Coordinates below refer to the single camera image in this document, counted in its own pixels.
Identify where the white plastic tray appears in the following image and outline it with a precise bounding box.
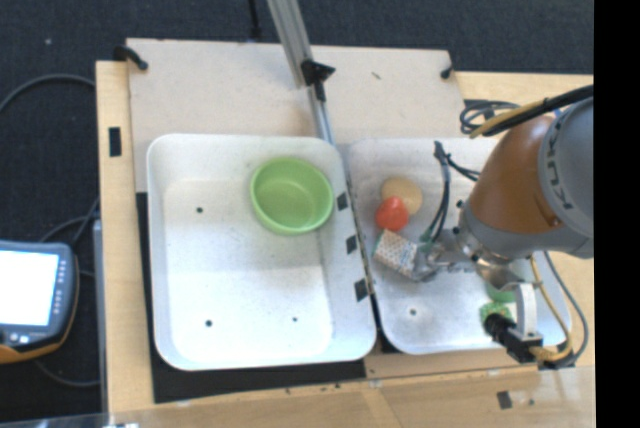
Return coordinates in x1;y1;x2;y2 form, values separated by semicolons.
343;136;574;356
145;132;378;372

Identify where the white patterned carton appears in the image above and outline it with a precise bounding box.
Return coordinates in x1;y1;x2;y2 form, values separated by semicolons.
372;229;422;279

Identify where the thin black and white rod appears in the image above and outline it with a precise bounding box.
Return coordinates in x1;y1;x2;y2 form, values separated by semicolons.
343;165;378;305

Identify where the black cylinder on white bracket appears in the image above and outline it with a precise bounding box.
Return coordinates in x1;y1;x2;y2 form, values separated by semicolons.
482;282;545;366

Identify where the pale wood board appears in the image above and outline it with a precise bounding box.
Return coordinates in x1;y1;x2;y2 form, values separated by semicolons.
124;38;541;380

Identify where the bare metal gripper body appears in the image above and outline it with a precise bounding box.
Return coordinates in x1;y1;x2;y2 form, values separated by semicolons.
430;228;510;278

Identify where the red toy tomato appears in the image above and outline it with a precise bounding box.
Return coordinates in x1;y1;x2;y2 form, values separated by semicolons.
375;196;411;233

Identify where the green bowl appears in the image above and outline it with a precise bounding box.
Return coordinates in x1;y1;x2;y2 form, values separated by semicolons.
249;156;335;237

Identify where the beige round biscuit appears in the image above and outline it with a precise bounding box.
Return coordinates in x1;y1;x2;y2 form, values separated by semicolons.
380;176;424;217

